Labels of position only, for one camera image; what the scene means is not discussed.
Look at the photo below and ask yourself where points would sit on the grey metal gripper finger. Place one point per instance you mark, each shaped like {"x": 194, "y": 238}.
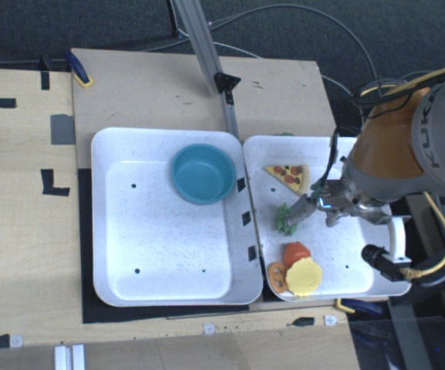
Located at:
{"x": 334, "y": 219}
{"x": 301, "y": 211}

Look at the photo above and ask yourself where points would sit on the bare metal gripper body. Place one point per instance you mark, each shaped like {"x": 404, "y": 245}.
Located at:
{"x": 338, "y": 198}

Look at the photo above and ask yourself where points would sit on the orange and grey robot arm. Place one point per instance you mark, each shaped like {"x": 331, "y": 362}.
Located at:
{"x": 388, "y": 149}

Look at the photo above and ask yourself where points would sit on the green lettuce leaf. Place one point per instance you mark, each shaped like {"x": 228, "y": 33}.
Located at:
{"x": 282, "y": 220}

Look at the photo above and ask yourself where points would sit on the white plastic tray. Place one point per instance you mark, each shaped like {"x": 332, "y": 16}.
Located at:
{"x": 160, "y": 229}
{"x": 334, "y": 245}

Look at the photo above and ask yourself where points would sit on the yellow pizza slice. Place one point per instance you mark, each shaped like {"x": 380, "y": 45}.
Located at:
{"x": 289, "y": 173}

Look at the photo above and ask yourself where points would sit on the red tomato slice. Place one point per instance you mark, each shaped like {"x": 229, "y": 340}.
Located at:
{"x": 295, "y": 252}

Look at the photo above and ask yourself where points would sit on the yellow round biscuit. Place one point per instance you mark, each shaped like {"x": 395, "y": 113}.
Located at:
{"x": 304, "y": 278}

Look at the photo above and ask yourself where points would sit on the orange pretzel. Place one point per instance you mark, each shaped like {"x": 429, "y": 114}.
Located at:
{"x": 274, "y": 274}

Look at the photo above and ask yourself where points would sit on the green toy vegetable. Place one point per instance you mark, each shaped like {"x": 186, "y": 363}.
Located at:
{"x": 287, "y": 133}

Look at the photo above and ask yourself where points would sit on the blue bowl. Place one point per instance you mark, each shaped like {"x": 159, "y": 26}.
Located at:
{"x": 203, "y": 173}

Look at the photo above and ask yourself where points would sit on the pale wood board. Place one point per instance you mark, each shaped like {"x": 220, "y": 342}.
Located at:
{"x": 149, "y": 91}

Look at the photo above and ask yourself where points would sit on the black cylinder on white bracket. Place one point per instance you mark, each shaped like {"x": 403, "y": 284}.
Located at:
{"x": 384, "y": 262}

